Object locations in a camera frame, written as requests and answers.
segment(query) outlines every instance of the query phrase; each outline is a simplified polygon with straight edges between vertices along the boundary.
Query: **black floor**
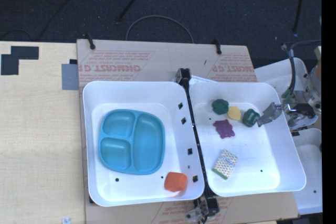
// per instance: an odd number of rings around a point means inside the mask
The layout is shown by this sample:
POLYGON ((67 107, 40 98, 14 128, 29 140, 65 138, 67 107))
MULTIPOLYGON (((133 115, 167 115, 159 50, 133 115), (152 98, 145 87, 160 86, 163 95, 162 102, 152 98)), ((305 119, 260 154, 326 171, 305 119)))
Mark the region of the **black floor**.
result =
MULTIPOLYGON (((302 0, 299 17, 299 0, 135 0, 125 11, 129 2, 0 0, 0 40, 76 42, 85 33, 107 40, 210 44, 217 39, 246 45, 257 68, 286 59, 284 42, 321 39, 322 0, 302 0)), ((294 50, 309 70, 317 61, 314 49, 294 50)))

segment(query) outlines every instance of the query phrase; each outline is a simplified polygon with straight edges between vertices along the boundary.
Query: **wooden surface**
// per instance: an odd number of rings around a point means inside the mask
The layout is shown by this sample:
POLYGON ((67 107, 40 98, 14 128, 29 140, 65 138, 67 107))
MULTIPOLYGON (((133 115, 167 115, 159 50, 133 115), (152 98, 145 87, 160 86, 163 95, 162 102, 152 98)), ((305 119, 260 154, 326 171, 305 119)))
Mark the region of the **wooden surface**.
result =
POLYGON ((39 60, 0 76, 0 222, 85 223, 79 93, 61 84, 76 44, 0 42, 0 54, 11 45, 38 45, 39 60))

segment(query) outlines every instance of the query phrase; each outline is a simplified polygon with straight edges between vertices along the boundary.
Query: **blue plate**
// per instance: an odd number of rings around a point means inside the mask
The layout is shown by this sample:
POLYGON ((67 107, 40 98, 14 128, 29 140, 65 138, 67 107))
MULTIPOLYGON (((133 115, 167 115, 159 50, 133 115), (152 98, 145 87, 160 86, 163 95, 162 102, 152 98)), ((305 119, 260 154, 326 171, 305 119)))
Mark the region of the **blue plate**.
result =
POLYGON ((114 171, 149 175, 163 162, 165 133, 161 120, 149 113, 118 109, 101 123, 98 151, 104 165, 114 171))

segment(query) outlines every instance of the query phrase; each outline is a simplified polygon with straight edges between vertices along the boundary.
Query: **patterned box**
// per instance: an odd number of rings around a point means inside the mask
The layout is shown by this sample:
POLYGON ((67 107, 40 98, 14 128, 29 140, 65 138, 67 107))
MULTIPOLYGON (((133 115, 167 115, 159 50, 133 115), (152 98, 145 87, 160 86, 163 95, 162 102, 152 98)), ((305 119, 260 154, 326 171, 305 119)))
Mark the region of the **patterned box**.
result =
POLYGON ((227 150, 222 150, 220 157, 212 168, 217 175, 224 179, 228 179, 233 167, 236 165, 238 158, 227 150))

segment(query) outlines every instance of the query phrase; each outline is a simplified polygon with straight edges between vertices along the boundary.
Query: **orange cube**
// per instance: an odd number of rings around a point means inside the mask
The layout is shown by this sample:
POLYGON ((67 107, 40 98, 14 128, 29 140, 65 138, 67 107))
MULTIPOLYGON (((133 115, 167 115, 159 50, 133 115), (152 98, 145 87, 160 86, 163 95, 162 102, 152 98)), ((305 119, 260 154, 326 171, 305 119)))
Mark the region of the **orange cube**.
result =
POLYGON ((164 181, 164 188, 172 192, 184 190, 187 185, 187 176, 182 173, 169 172, 164 181))

